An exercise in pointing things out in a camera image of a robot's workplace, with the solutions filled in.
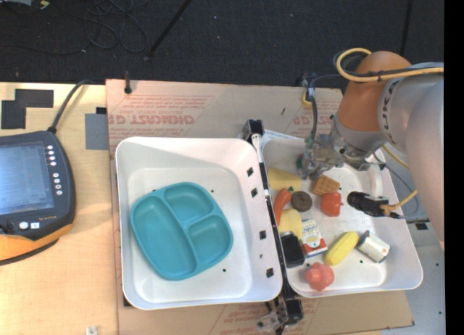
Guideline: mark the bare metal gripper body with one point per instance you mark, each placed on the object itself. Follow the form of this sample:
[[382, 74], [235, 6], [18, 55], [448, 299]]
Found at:
[[323, 151]]

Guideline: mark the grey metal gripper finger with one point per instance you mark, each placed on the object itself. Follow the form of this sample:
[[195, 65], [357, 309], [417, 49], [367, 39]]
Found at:
[[320, 174], [307, 169]]

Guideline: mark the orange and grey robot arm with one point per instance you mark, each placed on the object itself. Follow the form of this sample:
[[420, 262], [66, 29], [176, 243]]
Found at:
[[409, 116]]

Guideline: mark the orange waffle biscuit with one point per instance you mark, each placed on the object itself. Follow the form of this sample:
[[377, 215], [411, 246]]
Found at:
[[325, 185]]

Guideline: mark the brown toy doughnut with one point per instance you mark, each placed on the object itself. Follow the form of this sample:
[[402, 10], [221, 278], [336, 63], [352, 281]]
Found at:
[[301, 201]]

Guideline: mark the red toy tomato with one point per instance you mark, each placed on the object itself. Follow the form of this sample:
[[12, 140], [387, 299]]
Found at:
[[331, 204]]

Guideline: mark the orange-red chili pepper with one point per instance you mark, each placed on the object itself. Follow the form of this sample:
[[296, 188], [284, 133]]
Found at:
[[280, 203]]

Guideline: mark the thin black and white rod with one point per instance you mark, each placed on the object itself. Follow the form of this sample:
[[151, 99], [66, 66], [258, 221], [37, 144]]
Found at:
[[272, 214]]

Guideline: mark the small white and red carton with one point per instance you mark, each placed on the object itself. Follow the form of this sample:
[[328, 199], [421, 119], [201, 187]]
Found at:
[[313, 239]]

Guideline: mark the yellow corn cob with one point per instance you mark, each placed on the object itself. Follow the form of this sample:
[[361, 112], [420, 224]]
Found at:
[[342, 248]]

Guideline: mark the black bottle with silver cap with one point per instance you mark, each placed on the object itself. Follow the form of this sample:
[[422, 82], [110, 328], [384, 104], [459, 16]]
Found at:
[[292, 251]]

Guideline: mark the white can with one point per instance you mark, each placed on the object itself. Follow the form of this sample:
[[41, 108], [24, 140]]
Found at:
[[374, 246]]

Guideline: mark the white plastic tray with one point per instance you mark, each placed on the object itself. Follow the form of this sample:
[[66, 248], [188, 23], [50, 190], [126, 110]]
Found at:
[[250, 254], [366, 275]]

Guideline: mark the pink flower-shaped toy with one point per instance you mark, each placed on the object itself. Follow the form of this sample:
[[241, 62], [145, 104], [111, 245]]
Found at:
[[319, 276]]

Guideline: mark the brown cardboard board red print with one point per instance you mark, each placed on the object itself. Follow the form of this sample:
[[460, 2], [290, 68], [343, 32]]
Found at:
[[203, 116]]

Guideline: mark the blue divided plate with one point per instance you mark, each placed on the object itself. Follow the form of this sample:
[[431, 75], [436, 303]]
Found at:
[[174, 232]]

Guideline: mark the black cylinder on white bracket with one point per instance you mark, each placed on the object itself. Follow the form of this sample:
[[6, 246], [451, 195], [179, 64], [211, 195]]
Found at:
[[366, 203]]

